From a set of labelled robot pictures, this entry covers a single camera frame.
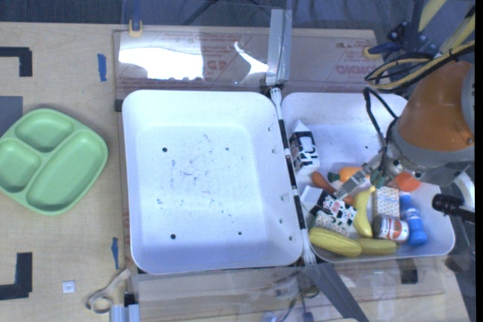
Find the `green plate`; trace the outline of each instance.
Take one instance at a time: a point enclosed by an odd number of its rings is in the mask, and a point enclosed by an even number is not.
[[[25,114],[0,137],[0,190],[35,212],[72,208],[102,172],[104,140],[53,109]]]

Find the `blue bottle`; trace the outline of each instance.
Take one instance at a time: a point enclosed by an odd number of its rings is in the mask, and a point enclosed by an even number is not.
[[[424,231],[420,211],[412,203],[411,195],[408,192],[399,192],[399,208],[401,220],[409,225],[409,238],[406,243],[412,247],[425,244],[428,241],[428,235]]]

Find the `can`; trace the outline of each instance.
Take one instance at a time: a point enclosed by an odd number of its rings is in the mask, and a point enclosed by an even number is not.
[[[408,222],[397,217],[377,215],[372,225],[374,237],[404,243],[409,237]]]

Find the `table surface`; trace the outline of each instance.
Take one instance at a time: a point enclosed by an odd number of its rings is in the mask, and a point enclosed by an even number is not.
[[[127,237],[122,200],[124,155],[118,135],[119,113],[114,110],[113,32],[120,28],[0,23],[1,46],[29,47],[33,52],[33,77],[19,77],[17,58],[0,58],[0,95],[22,96],[24,114],[48,107],[71,115],[101,135],[109,150],[106,166],[89,193],[61,215],[41,215],[0,195],[0,284],[14,282],[17,253],[33,255],[32,292],[25,299],[0,301],[2,321],[109,320],[108,314],[88,310],[85,301],[118,273],[112,239],[118,238],[122,246]],[[100,79],[98,54],[106,57],[106,81]],[[119,265],[125,265],[123,248],[119,249]],[[361,308],[370,320],[469,320],[453,273],[440,260],[434,271],[441,291],[425,295],[424,302],[417,296],[378,302],[366,299],[360,302]],[[74,293],[63,293],[64,281],[75,281]],[[117,288],[114,302],[122,301],[124,289],[123,285]],[[340,318],[332,306],[313,307],[316,320]]]

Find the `banana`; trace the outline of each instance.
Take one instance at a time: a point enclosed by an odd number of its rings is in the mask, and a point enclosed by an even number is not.
[[[372,227],[368,219],[368,202],[376,187],[371,186],[365,191],[359,192],[354,197],[352,206],[357,210],[354,218],[354,228],[363,238],[372,238]]]

